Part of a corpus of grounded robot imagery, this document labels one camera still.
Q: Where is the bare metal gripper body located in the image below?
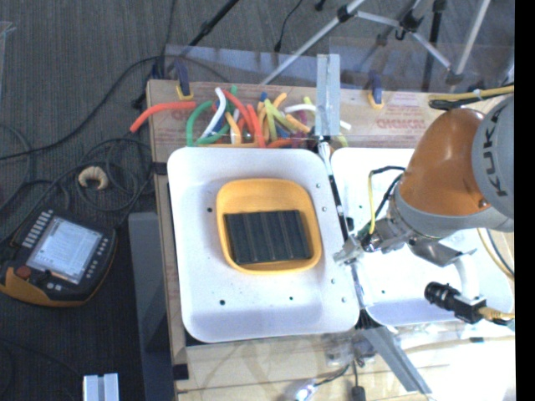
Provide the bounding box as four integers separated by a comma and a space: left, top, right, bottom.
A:
362, 217, 415, 254

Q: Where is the thin black and white rod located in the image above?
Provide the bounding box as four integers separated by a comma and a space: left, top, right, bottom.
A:
316, 140, 372, 313

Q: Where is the white plastic tray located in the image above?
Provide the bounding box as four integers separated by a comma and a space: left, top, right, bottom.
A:
166, 145, 361, 344
329, 146, 516, 327

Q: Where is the black ribbed rectangular block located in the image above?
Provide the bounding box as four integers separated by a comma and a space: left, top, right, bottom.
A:
222, 209, 314, 266

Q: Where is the yellow bowl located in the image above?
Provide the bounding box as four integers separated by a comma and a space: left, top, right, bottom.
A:
215, 177, 324, 277

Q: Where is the brown cardboard board red print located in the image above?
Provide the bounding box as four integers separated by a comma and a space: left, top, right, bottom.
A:
145, 79, 516, 401

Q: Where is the orange foam tube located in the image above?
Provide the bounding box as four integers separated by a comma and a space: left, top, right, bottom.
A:
285, 114, 312, 134
225, 111, 244, 145
256, 92, 289, 120

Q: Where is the yellow-green foam tube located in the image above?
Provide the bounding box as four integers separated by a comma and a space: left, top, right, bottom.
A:
263, 98, 307, 134

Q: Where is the red foam tube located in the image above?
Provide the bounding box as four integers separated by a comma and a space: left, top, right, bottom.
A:
129, 100, 198, 135
246, 103, 268, 149
220, 89, 257, 134

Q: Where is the green foam tube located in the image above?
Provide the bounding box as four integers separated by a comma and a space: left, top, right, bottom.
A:
185, 99, 215, 147
194, 131, 233, 146

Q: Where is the silver tripod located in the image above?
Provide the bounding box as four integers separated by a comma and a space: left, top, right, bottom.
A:
258, 0, 516, 86

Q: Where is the beige toy croissant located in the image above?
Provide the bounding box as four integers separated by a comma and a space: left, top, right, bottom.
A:
77, 165, 110, 191

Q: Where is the black cylinder on white bracket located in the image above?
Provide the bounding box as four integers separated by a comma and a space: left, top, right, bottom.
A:
423, 251, 488, 325

